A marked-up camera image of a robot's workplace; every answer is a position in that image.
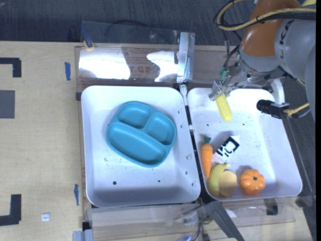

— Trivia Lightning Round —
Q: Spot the orange pumpkin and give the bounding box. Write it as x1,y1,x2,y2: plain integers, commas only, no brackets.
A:
239,168,266,195

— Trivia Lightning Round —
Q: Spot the yellow banana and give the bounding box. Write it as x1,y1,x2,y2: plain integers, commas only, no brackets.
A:
208,162,231,197

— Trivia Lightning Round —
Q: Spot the black cylinder on white bracket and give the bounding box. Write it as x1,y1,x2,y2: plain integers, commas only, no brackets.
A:
256,78,290,119

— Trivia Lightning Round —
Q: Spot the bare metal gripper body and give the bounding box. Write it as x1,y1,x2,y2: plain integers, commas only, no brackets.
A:
220,64,274,88

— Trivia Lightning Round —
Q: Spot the yellow corn cob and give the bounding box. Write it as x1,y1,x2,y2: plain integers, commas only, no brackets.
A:
215,92,233,123

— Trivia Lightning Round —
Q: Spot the white plastic tray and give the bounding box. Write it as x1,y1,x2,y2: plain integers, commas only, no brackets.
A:
187,87,303,202
80,85,202,208

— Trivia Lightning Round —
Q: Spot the white carton with black print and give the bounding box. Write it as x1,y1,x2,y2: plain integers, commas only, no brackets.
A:
212,135,241,164

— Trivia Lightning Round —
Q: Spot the blue divided plate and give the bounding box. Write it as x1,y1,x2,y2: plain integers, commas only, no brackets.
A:
105,100,178,168

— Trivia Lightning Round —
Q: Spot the orange carrot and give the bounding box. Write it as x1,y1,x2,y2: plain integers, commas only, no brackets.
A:
201,136,214,179

